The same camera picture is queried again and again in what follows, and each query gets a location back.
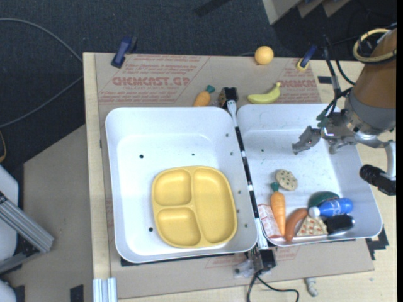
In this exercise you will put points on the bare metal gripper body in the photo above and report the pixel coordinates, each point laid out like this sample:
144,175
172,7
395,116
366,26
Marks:
341,127

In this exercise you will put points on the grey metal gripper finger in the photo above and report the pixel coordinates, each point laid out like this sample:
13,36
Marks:
337,144
307,140

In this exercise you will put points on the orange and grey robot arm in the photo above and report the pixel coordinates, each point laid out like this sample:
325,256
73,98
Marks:
376,77

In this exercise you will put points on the white plastic tray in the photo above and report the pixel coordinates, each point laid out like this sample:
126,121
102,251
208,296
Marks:
315,168
176,137

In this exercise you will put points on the beige biscuit with dark chips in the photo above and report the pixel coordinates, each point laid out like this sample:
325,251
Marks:
286,180

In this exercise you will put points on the dark green bowl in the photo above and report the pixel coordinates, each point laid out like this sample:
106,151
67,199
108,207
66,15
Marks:
321,197

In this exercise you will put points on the yellow banana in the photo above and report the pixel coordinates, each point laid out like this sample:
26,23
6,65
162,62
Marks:
264,98

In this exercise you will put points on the blue bottle white cap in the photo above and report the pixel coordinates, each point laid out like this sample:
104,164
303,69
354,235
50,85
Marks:
333,207

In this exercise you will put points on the thin black and white rod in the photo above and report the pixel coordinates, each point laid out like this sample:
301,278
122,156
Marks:
246,165

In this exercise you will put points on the long orange carrot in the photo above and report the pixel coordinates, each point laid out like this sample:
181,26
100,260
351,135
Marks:
278,208

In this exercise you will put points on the black can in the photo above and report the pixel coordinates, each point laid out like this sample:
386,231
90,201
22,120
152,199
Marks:
340,223

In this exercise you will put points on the orange sausage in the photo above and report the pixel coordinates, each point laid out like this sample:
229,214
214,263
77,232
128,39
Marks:
294,222

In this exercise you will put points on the pizza slice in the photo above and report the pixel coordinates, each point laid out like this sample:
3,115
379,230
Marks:
311,227

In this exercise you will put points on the white and red packet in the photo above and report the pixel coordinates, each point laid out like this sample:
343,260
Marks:
267,220

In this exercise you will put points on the yellow ball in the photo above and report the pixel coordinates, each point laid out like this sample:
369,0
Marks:
264,54

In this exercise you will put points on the small orange carrot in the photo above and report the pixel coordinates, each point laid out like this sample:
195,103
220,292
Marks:
203,98

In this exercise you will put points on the yellow divided plate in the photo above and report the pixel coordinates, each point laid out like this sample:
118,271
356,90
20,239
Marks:
207,197

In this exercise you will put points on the brown cardboard board red print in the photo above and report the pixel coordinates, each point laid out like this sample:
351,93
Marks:
163,80

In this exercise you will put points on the black cylinder on white bracket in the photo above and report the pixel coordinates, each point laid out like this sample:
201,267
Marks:
376,176

